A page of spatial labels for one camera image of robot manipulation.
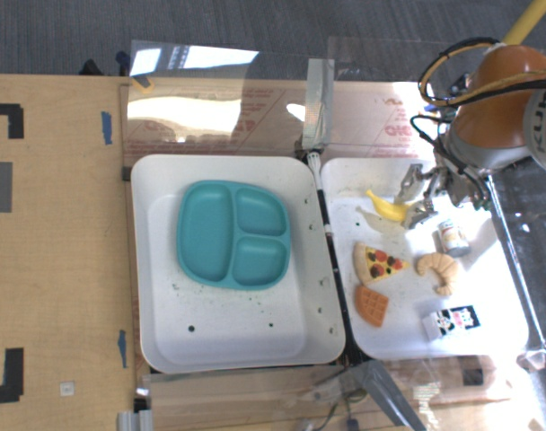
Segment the toy pizza slice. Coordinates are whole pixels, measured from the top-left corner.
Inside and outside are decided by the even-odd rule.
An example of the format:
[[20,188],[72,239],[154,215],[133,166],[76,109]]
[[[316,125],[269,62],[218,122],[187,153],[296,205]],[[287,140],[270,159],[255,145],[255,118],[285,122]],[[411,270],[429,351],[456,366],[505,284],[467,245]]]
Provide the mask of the toy pizza slice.
[[365,286],[357,286],[355,290],[355,308],[369,324],[381,327],[388,305],[389,297]]
[[410,264],[403,259],[358,242],[353,251],[357,277],[364,285],[370,285],[390,277]]

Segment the croissant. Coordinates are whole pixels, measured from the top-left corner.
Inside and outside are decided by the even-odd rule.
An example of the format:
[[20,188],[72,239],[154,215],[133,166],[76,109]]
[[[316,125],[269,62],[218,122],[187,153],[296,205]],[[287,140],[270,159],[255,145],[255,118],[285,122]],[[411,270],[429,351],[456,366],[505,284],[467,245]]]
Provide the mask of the croissant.
[[432,268],[441,278],[442,285],[436,289],[436,293],[451,295],[459,276],[459,264],[448,254],[431,252],[418,260],[417,273],[423,276],[429,268]]

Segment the gray floor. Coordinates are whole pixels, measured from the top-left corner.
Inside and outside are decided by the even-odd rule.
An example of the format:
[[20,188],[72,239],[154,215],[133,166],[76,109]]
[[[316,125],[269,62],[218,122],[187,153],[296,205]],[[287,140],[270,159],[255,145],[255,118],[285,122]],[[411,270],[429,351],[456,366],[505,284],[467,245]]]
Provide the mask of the gray floor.
[[[132,40],[309,57],[338,57],[345,41],[357,40],[365,47],[367,80],[416,81],[453,43],[504,37],[531,1],[0,0],[0,73],[77,75],[91,58],[104,74],[118,75],[115,56],[130,53]],[[546,15],[524,44],[546,54]],[[454,74],[463,68],[457,65]],[[518,166],[499,176],[497,186],[511,213],[528,212],[529,195],[538,194],[532,235],[510,220],[520,258],[546,261],[546,248],[537,243],[546,241],[546,175],[530,162]],[[546,273],[526,279],[546,340]],[[546,398],[546,369],[535,383]]]

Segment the banana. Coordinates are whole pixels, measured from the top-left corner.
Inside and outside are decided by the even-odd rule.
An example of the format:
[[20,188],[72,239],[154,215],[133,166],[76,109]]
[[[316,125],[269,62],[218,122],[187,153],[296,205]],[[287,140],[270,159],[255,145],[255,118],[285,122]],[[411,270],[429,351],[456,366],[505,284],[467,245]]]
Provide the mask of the banana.
[[366,194],[373,200],[375,211],[381,216],[395,222],[402,222],[407,216],[407,210],[410,204],[396,205],[390,203],[386,199],[377,197],[371,190],[367,190]]

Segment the teal plate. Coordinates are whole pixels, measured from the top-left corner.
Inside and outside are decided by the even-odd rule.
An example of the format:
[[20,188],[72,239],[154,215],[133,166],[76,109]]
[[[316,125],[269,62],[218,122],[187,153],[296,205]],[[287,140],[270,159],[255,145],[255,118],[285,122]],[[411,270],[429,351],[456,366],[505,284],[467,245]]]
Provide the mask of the teal plate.
[[266,289],[283,278],[290,255],[289,216],[270,191],[225,180],[188,188],[177,224],[177,256],[191,279]]

